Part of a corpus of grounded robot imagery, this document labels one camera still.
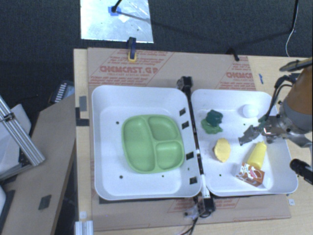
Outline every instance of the white wire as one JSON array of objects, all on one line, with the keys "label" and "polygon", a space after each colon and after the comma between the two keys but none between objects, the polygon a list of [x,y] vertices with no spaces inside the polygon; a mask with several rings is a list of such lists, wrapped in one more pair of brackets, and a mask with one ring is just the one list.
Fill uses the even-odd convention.
[{"label": "white wire", "polygon": [[297,17],[298,17],[298,8],[299,8],[299,5],[297,5],[297,11],[296,11],[296,13],[295,13],[295,19],[294,19],[294,25],[293,25],[292,31],[291,31],[291,33],[290,33],[290,35],[289,35],[289,37],[288,37],[287,42],[286,42],[286,54],[287,54],[288,57],[290,57],[290,56],[289,56],[289,54],[288,54],[287,45],[288,45],[288,42],[289,42],[289,40],[290,40],[290,37],[292,36],[292,34],[293,34],[293,32],[294,32],[295,23],[296,23]]}]

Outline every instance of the aluminum foil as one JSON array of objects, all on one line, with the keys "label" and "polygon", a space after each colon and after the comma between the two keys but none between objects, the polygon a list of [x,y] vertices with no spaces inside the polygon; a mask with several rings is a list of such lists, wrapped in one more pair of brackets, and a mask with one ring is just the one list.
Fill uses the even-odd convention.
[{"label": "aluminum foil", "polygon": [[126,42],[135,37],[153,43],[148,0],[122,0],[117,13],[111,7],[118,0],[81,0],[81,38]]}]

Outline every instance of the yellow bottle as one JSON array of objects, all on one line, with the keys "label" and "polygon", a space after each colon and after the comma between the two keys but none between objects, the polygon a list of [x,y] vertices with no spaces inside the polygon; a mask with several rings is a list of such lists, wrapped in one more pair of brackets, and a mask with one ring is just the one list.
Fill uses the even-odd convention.
[{"label": "yellow bottle", "polygon": [[254,147],[247,164],[253,166],[256,169],[261,169],[265,157],[266,144],[264,141],[258,142]]}]

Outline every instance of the green plate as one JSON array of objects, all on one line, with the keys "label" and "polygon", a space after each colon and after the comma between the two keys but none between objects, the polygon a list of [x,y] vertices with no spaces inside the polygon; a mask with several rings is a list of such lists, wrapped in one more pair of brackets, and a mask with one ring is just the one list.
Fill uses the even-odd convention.
[{"label": "green plate", "polygon": [[176,123],[164,115],[140,115],[123,123],[122,142],[129,166],[139,173],[175,169],[184,161]]}]

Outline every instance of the white tray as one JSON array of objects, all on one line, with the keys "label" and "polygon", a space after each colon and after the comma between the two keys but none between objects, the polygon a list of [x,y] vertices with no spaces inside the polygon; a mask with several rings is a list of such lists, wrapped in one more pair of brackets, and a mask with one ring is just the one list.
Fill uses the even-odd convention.
[{"label": "white tray", "polygon": [[[250,125],[258,125],[258,119],[267,112],[270,100],[271,96],[263,92],[228,90],[193,92],[192,104],[206,185],[213,194],[217,196],[278,194],[291,193],[297,189],[298,180],[289,167],[291,156],[287,143],[283,139],[267,144],[262,166],[265,172],[263,186],[254,187],[235,178],[239,165],[247,161],[255,144],[266,140],[260,135],[252,142],[240,146],[238,137],[241,137]],[[242,108],[246,104],[257,106],[259,115],[254,118],[245,118]],[[220,124],[223,132],[209,135],[201,127],[201,120],[212,109],[224,116]],[[273,107],[271,115],[276,114],[277,109]],[[213,147],[220,138],[226,138],[231,146],[230,157],[225,163],[218,161],[213,152]]]},{"label": "white tray", "polygon": [[[180,110],[186,113],[180,116]],[[95,188],[104,199],[192,197],[201,189],[195,142],[186,96],[172,88],[104,85],[92,93]],[[127,164],[122,147],[123,122],[133,116],[161,114],[180,129],[185,154],[194,152],[174,170],[142,174]],[[189,127],[182,129],[182,123]],[[197,182],[190,184],[190,178]]]}]

